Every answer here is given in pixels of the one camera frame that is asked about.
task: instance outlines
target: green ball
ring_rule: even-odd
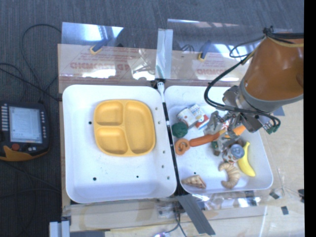
[[[177,138],[182,138],[188,133],[188,127],[183,122],[178,122],[172,125],[171,131]]]

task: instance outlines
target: toy pizza slice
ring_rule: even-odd
[[[195,186],[201,189],[206,189],[206,183],[200,177],[200,175],[189,176],[181,180],[182,184]]]

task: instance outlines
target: yellow plate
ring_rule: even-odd
[[[143,102],[107,100],[94,110],[94,137],[101,151],[112,156],[142,156],[155,146],[152,113]]]

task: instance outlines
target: yellow toy banana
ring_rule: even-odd
[[[248,162],[248,147],[249,147],[249,145],[250,145],[250,143],[247,141],[246,144],[243,146],[245,154],[242,158],[240,158],[237,161],[237,163],[238,163],[238,166],[243,173],[245,173],[248,176],[253,177],[253,176],[256,176],[256,173]]]

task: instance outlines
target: dark fabric surface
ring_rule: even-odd
[[[304,0],[0,0],[0,68],[42,88],[49,86],[47,92],[56,97],[61,34],[52,27],[37,26],[26,32],[22,43],[30,26],[49,24],[61,30],[62,22],[75,22],[158,29],[166,28],[168,18],[273,25],[303,32]],[[40,97],[34,86],[0,71],[0,99],[36,102]],[[61,187],[58,102],[47,95],[43,102],[51,123],[49,153],[28,162],[0,162],[0,237],[47,237],[49,222],[61,220],[60,194],[55,190],[19,193],[32,187],[53,188],[12,168]]]

